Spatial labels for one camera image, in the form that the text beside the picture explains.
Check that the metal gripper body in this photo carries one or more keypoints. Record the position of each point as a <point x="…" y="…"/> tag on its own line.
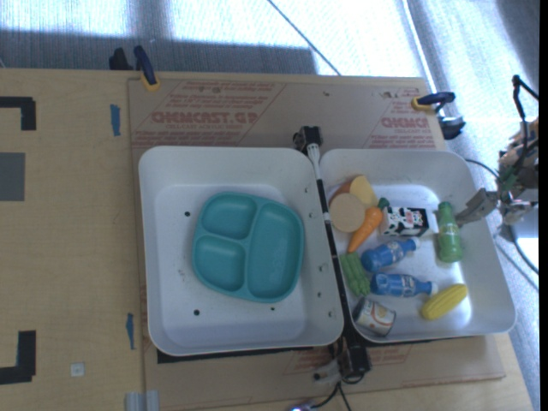
<point x="518" y="210"/>

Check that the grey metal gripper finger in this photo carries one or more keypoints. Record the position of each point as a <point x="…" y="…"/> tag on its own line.
<point x="484" y="197"/>
<point x="470" y="217"/>

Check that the green bottle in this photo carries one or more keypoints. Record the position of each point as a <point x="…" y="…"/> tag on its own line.
<point x="448" y="238"/>

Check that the white plastic tray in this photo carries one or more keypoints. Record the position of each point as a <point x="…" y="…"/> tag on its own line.
<point x="171" y="246"/>
<point x="484" y="281"/>

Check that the cow print milk carton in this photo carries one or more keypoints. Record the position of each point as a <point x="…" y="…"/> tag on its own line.
<point x="404" y="222"/>

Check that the yellow corn cob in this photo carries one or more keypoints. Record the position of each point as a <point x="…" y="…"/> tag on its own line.
<point x="445" y="301"/>

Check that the blue bottle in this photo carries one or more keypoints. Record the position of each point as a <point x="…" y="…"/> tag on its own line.
<point x="398" y="285"/>
<point x="385" y="255"/>

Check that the orange carrot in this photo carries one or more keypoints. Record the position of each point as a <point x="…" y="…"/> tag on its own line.
<point x="366" y="227"/>

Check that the orange and yellow wedge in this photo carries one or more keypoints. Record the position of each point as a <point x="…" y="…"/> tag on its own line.
<point x="361" y="186"/>

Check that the tan round biscuit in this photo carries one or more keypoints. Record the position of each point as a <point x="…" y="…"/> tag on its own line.
<point x="347" y="212"/>

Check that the green asparagus bundle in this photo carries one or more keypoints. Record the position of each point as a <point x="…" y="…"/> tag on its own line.
<point x="355" y="274"/>

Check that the white and orange can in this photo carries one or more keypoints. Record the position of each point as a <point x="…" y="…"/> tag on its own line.
<point x="374" y="317"/>

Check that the thin black and white rod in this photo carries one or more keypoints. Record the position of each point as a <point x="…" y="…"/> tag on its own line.
<point x="326" y="216"/>

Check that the teal divided plate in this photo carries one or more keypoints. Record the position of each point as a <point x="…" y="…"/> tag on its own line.
<point x="274" y="251"/>

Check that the brown cardboard board red print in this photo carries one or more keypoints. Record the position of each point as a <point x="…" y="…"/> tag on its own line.
<point x="265" y="114"/>

